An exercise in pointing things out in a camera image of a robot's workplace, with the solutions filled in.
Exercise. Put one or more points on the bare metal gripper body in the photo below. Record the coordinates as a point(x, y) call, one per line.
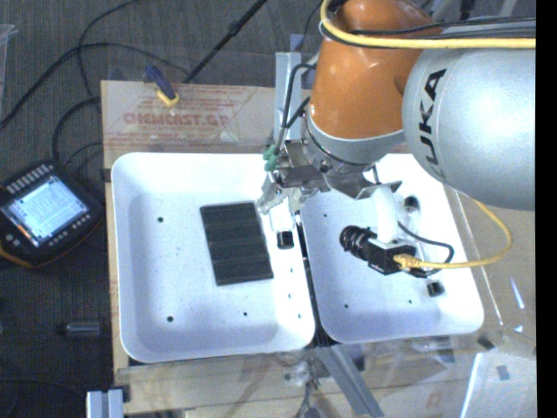
point(304, 174)

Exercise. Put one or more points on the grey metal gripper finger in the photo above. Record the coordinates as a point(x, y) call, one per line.
point(270, 198)
point(300, 197)

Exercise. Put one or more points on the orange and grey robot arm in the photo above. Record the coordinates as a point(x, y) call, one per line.
point(361, 85)

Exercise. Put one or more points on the clear plastic bottle black cap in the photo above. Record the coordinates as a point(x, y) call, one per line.
point(435, 288)
point(411, 202)
point(285, 240)

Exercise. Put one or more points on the black ribbed rectangular pad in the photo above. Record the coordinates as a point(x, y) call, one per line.
point(237, 244)

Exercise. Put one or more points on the thin black rod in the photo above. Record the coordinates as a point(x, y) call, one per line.
point(308, 268)

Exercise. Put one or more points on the white plastic tray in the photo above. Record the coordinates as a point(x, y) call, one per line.
point(370, 307)
point(174, 268)

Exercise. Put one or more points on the dark grey cylinder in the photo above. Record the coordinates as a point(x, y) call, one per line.
point(82, 328)

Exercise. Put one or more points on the black cylinder on white bracket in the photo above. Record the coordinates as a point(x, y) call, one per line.
point(383, 253)

